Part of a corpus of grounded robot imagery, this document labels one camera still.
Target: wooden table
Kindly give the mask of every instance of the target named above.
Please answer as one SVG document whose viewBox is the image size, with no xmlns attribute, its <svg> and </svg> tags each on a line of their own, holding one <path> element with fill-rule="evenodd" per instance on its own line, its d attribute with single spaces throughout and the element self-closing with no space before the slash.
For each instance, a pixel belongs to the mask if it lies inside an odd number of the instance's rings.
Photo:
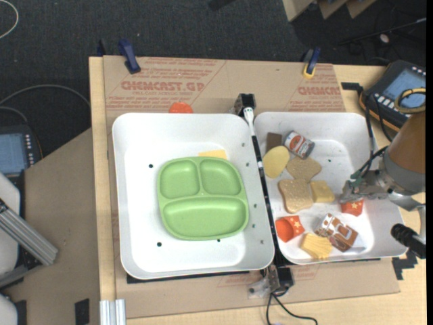
<svg viewBox="0 0 433 325">
<path fill-rule="evenodd" d="M 381 66 L 334 66 L 338 82 L 356 82 L 368 87 L 381 76 Z M 102 58 L 89 59 L 92 103 L 93 157 L 95 167 L 95 196 L 97 213 L 97 241 L 99 260 L 100 299 L 116 299 L 114 275 L 112 218 L 110 212 L 110 184 L 107 160 L 108 131 L 104 101 L 104 64 Z M 357 104 L 355 91 L 343 91 L 348 112 L 362 110 Z M 380 146 L 388 142 L 374 122 L 375 136 Z M 419 227 L 419 215 L 402 211 L 406 225 Z M 419 261 L 414 269 L 405 269 L 404 280 L 399 282 L 401 292 L 392 295 L 313 301 L 289 304 L 298 315 L 315 317 L 323 324 L 426 324 L 426 260 Z M 271 321 L 284 324 L 310 322 L 290 318 L 280 306 L 271 306 Z M 207 311 L 174 316 L 158 316 L 128 320 L 128 325 L 138 324 L 266 324 L 265 307 L 248 307 L 223 311 Z"/>
</svg>

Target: white cable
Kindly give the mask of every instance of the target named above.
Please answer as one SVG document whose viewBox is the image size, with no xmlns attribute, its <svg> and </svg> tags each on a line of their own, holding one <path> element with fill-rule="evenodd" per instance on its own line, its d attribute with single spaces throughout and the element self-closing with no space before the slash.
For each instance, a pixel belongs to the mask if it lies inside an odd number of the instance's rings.
<svg viewBox="0 0 433 325">
<path fill-rule="evenodd" d="M 15 15 L 16 15 L 15 24 L 8 31 L 6 31 L 4 34 L 0 35 L 0 39 L 2 39 L 6 35 L 10 34 L 16 28 L 16 26 L 18 25 L 18 20 L 20 19 L 20 15 L 19 15 L 16 7 L 14 5 L 12 5 L 9 1 L 0 0 L 0 3 L 5 3 L 6 5 L 9 5 L 10 7 L 12 7 L 12 9 L 15 11 Z"/>
</svg>

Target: black floor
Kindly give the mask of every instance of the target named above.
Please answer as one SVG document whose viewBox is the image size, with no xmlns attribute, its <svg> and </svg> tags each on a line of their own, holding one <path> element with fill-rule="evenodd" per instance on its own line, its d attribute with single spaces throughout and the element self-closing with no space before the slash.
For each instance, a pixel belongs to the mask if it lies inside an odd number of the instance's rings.
<svg viewBox="0 0 433 325">
<path fill-rule="evenodd" d="M 426 17 L 426 0 L 377 0 L 352 19 L 345 7 L 324 20 L 312 4 L 288 22 L 281 0 L 235 0 L 219 9 L 214 0 L 6 0 L 19 11 L 17 27 L 0 39 L 0 101 L 35 85 L 61 85 L 89 98 L 89 56 L 103 39 L 118 54 L 126 37 L 138 56 L 301 61 L 320 47 L 320 62 L 387 64 L 403 59 L 426 66 L 426 22 L 399 29 L 390 43 L 377 37 L 339 42 L 411 24 Z M 0 3 L 0 35 L 15 20 Z M 5 106 L 19 110 L 48 155 L 90 126 L 89 108 L 72 92 L 25 91 Z M 0 110 L 0 126 L 20 124 Z"/>
</svg>

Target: green plate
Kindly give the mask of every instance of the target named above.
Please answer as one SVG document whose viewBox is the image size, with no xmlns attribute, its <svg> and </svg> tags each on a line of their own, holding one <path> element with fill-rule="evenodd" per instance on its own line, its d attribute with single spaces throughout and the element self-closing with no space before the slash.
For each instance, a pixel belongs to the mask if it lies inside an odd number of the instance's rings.
<svg viewBox="0 0 433 325">
<path fill-rule="evenodd" d="M 241 232 L 248 222 L 244 184 L 222 158 L 190 157 L 164 164 L 158 202 L 165 228 L 184 240 L 212 240 Z"/>
</svg>

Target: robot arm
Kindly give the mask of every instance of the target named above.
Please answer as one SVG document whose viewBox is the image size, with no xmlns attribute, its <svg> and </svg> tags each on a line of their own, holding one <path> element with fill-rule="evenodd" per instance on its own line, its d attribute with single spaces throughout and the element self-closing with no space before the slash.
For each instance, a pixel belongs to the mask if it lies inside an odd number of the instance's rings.
<svg viewBox="0 0 433 325">
<path fill-rule="evenodd" d="M 425 93 L 425 89 L 416 89 L 416 93 L 420 91 Z M 415 89 L 403 92 L 396 100 L 396 107 L 401 112 L 410 112 L 412 115 L 391 144 L 372 156 L 381 158 L 378 169 L 370 171 L 365 168 L 371 164 L 370 158 L 352 175 L 354 181 L 347 181 L 344 184 L 340 202 L 352 202 L 362 197 L 389 198 L 407 211 L 418 210 L 421 218 L 421 229 L 418 234 L 409 227 L 396 224 L 391 230 L 391 235 L 419 258 L 425 259 L 426 204 L 415 201 L 412 195 L 426 191 L 426 108 L 425 103 L 415 111 L 412 108 L 400 107 L 401 100 L 412 93 L 415 93 Z"/>
</svg>

